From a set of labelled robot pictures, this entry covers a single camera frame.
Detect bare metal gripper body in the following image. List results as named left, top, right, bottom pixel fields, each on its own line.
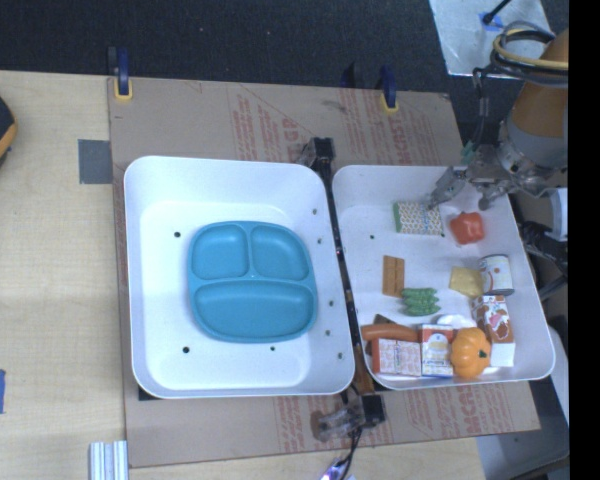
left=462, top=143, right=561, bottom=200

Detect green patterned packet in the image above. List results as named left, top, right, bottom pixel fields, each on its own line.
left=391, top=200, right=446, bottom=237

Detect white plastic tray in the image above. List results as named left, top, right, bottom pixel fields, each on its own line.
left=331, top=164, right=557, bottom=392
left=123, top=155, right=357, bottom=401

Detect white can orange print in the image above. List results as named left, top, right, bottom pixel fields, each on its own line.
left=477, top=253, right=516, bottom=297

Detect yellow cheese slice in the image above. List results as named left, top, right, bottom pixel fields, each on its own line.
left=448, top=266, right=485, bottom=298

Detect brown biscuit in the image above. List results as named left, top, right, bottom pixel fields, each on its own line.
left=381, top=255, right=407, bottom=299

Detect green pea pods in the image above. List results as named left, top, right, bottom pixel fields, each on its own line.
left=399, top=287, right=442, bottom=318

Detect tall white orange carton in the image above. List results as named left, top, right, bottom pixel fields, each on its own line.
left=469, top=294, right=517, bottom=369

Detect thin black and white rod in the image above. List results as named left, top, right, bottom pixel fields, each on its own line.
left=321, top=166, right=376, bottom=397

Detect brown sausage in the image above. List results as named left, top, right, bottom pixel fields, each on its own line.
left=360, top=322, right=421, bottom=344

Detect orange pumpkin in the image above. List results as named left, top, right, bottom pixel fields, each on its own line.
left=448, top=326, right=493, bottom=381

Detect white orange blue carton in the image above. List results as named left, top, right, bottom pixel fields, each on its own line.
left=418, top=323, right=456, bottom=379

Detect orange and white packet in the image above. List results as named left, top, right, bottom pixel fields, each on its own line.
left=370, top=337, right=424, bottom=378

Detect blue divided plate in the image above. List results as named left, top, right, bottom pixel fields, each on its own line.
left=186, top=220, right=319, bottom=344

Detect brown cardboard board red print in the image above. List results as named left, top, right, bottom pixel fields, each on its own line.
left=106, top=76, right=543, bottom=469

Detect black block with thin wires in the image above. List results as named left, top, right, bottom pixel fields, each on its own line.
left=311, top=392, right=387, bottom=443
left=297, top=136, right=337, bottom=170

